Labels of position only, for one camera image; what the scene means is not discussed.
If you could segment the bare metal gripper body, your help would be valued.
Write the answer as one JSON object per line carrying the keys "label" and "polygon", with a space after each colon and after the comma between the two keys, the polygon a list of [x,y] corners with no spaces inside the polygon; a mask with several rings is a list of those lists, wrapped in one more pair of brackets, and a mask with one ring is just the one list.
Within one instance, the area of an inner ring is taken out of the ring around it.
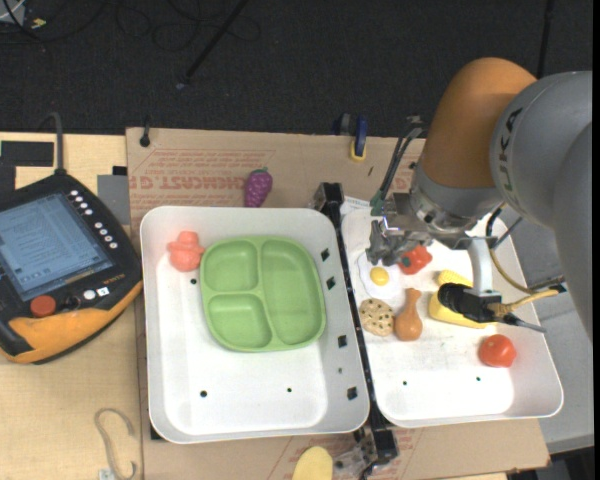
{"label": "bare metal gripper body", "polygon": [[436,240],[448,248],[467,248],[467,232],[479,220],[443,209],[423,192],[393,192],[383,203],[382,215],[389,235],[422,243]]}

